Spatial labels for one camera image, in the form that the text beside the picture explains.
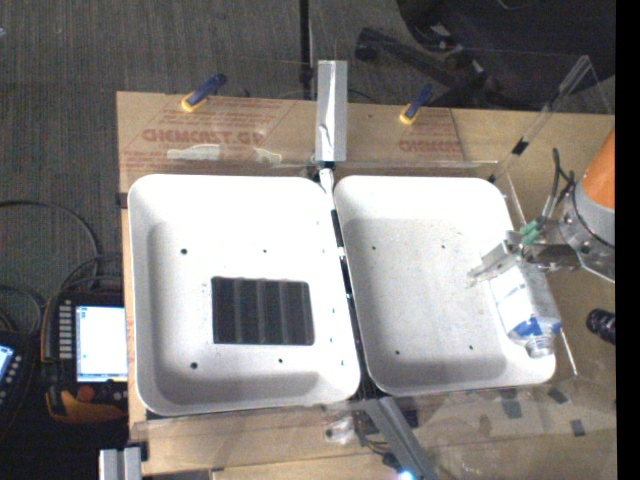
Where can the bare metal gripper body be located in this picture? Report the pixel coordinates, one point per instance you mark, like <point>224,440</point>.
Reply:
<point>575,248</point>

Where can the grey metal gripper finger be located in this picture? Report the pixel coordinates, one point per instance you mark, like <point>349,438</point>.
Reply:
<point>495,264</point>

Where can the clear plastic bottle blue label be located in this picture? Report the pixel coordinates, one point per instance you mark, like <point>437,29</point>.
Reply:
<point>527,308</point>

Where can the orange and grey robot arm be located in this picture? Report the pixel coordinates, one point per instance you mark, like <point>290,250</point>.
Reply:
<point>598,188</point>

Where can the white plastic tray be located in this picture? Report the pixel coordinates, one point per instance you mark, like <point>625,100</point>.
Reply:
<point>240,218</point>
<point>420,293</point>

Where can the brown cardboard board red print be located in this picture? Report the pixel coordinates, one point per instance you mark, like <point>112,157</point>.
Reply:
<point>380,133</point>

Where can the black ribbed rectangular pad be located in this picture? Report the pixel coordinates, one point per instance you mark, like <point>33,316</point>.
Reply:
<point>262,311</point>

